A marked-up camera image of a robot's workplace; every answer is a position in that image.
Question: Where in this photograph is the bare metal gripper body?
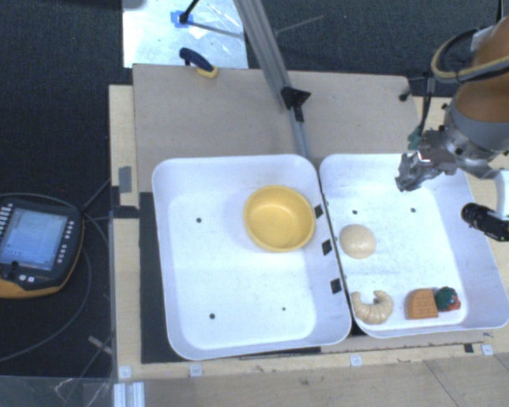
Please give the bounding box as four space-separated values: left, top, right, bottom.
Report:
415 126 509 181

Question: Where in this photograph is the white plastic tray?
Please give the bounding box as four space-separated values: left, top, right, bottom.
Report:
318 153 509 340
151 153 353 361

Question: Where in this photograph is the beige round bread bun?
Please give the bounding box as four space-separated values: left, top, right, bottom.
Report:
338 223 378 261

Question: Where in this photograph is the red and green strawberry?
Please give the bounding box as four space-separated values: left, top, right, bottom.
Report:
433 286 462 312

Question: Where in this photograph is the orange waffle piece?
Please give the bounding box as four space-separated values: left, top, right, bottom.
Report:
404 287 440 321

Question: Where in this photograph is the yellow bowl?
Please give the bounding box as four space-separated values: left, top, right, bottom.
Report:
243 185 316 254

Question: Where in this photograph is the beige croissant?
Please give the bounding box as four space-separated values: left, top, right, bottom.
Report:
350 289 395 326

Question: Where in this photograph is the brown cardboard board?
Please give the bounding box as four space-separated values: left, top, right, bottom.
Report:
131 63 485 354

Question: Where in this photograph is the black cylinder on white bracket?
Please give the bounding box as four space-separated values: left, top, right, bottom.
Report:
461 168 509 243

